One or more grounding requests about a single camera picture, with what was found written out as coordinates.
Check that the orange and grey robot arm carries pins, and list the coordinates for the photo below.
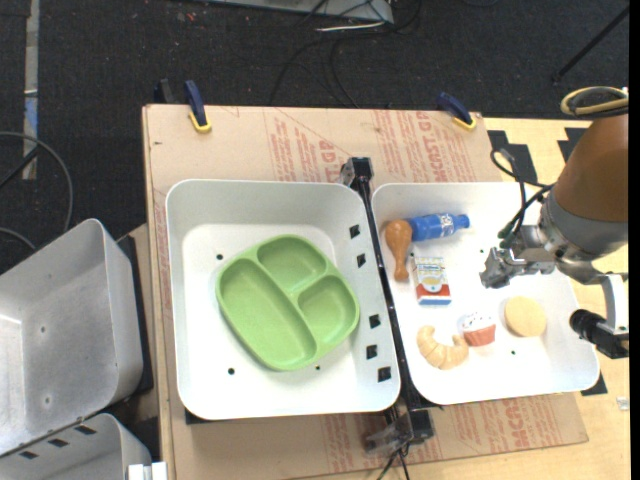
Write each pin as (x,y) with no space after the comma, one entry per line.
(595,178)

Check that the thin black rod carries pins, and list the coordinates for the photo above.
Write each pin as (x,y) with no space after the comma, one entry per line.
(380,263)

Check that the white and red carton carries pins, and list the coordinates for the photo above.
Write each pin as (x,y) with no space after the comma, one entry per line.
(432,280)

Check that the black cylinder on white bracket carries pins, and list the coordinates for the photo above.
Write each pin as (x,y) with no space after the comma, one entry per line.
(597,330)

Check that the round beige biscuit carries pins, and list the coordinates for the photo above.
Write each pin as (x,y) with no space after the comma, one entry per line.
(525,317)

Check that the brown toy chicken drumstick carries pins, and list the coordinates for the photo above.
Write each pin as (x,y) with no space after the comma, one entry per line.
(398,240)

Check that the pink toy cupcake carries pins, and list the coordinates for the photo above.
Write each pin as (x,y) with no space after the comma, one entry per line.
(478,329)

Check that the white plastic tray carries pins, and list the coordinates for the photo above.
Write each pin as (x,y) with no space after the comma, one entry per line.
(90,453)
(65,328)
(500,373)
(210,368)

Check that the blue bottle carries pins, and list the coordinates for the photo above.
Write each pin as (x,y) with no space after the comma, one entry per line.
(432,226)

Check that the tan toy croissant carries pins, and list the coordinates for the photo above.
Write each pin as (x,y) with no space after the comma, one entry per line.
(440,353)

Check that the brown cardboard board red print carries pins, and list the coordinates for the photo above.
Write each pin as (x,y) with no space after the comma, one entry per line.
(300,138)

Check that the green divided plate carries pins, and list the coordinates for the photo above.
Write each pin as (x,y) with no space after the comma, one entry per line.
(270,308)

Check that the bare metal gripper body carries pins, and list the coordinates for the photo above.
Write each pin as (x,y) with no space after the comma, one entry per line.
(542,255)

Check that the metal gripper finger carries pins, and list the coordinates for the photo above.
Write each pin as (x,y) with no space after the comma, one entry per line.
(514,258)
(492,270)

